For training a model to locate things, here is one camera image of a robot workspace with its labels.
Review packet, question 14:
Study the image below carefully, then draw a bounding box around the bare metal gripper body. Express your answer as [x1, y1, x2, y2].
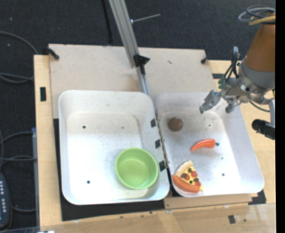
[220, 77, 269, 104]

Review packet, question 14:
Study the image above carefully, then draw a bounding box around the pizza slice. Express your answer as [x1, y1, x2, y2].
[175, 160, 204, 193]

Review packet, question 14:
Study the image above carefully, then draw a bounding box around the pale wooden board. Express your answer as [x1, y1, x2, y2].
[47, 43, 258, 210]

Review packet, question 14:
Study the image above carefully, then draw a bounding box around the orange carrot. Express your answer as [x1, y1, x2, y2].
[190, 138, 220, 152]

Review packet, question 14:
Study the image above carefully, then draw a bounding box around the white plastic tray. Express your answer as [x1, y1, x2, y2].
[58, 89, 171, 206]
[154, 91, 265, 198]

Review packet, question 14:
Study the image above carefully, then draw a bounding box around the black cylinder on white bracket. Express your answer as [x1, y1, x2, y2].
[251, 98, 276, 140]

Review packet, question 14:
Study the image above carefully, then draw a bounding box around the green bowl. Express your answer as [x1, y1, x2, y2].
[114, 147, 159, 190]

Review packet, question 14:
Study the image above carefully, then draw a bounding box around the thin black and white rod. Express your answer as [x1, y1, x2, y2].
[154, 104, 174, 195]

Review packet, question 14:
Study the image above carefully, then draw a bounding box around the brown round doughnut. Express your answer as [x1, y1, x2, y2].
[167, 116, 184, 132]

